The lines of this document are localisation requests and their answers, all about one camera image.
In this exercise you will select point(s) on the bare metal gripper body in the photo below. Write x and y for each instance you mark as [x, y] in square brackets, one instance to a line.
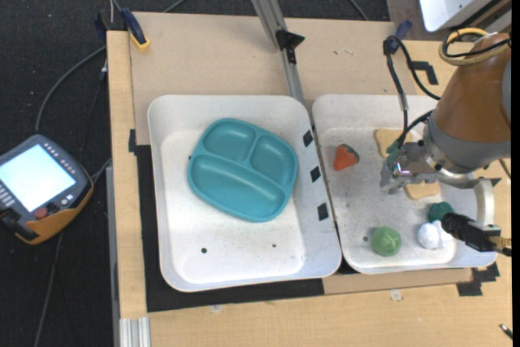
[418, 156]

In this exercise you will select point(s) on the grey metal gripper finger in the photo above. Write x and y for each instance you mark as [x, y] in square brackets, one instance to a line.
[402, 183]
[386, 179]

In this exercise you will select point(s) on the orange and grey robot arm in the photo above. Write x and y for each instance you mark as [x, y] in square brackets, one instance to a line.
[471, 101]

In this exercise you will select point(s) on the tan biscuit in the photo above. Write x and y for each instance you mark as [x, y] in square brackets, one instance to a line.
[422, 192]
[386, 140]

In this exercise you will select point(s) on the white plastic tray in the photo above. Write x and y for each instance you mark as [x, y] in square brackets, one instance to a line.
[365, 203]
[243, 248]

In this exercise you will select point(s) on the dark green broccoli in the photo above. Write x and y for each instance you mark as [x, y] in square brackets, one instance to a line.
[439, 211]

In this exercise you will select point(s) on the orange-red toy strawberry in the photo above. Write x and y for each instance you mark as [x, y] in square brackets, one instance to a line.
[344, 158]

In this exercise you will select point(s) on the white cauliflower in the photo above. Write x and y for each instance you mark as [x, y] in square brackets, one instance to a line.
[430, 235]

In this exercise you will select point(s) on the light green round toy vegetable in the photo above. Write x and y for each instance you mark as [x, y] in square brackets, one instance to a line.
[386, 241]

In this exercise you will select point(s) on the teal divided plate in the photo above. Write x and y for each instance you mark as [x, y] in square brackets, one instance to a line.
[239, 170]

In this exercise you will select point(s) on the brown cardboard board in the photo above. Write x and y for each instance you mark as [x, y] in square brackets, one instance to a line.
[211, 57]

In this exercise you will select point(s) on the black cylinder on white bracket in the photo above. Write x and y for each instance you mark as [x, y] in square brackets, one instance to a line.
[467, 229]

